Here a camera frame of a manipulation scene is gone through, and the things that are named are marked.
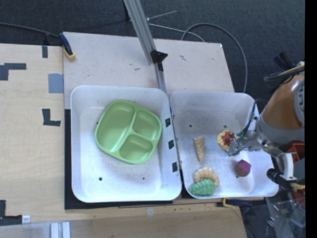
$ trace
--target green plate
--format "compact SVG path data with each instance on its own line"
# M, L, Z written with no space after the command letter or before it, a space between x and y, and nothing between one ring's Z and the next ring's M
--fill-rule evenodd
M125 100L110 103L95 130L95 141L105 153L131 164L141 164L153 154L162 132L159 118Z

